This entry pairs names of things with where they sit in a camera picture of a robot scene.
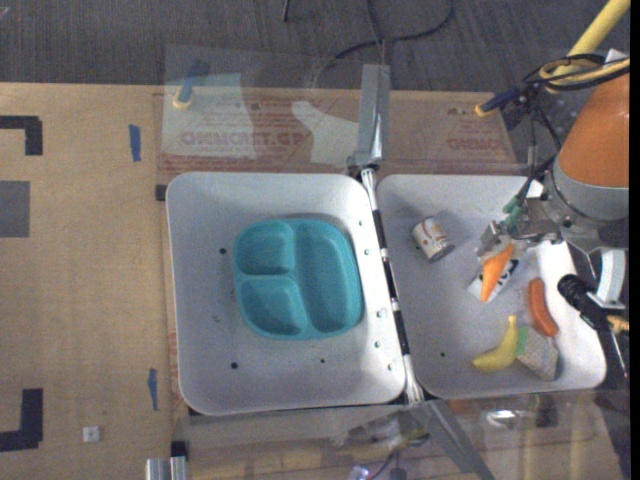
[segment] teal bowl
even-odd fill
[[[240,312],[263,336],[328,338],[362,317],[353,248],[328,222],[273,219],[246,227],[234,243],[233,271]]]

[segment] yellow banana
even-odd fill
[[[486,373],[497,372],[506,368],[516,358],[518,344],[518,327],[516,317],[509,317],[509,328],[502,338],[502,343],[493,350],[480,354],[473,360],[473,366]]]

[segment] wooden board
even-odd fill
[[[42,442],[0,453],[0,478],[142,478],[147,458],[169,455],[154,92],[0,85],[0,115],[36,115],[44,130],[43,156],[0,130],[0,179],[30,182],[29,237],[0,238],[0,432],[19,427],[23,389],[44,393]],[[92,425],[101,441],[85,444]]]

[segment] orange carrot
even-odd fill
[[[480,291],[480,300],[487,302],[491,292],[498,284],[500,276],[507,266],[508,261],[513,255],[515,249],[513,242],[507,245],[505,249],[495,256],[492,256],[482,264],[482,290]]]
[[[550,338],[558,334],[558,325],[544,300],[544,282],[539,277],[529,281],[529,311],[537,331]]]

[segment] carrot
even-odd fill
[[[480,290],[480,300],[482,302],[489,300],[489,296],[498,284],[504,267],[507,266],[507,262],[511,259],[514,249],[512,242],[504,250],[482,264],[482,289]]]
[[[537,331],[550,338],[558,334],[558,325],[544,300],[544,282],[539,277],[529,281],[529,311]]]

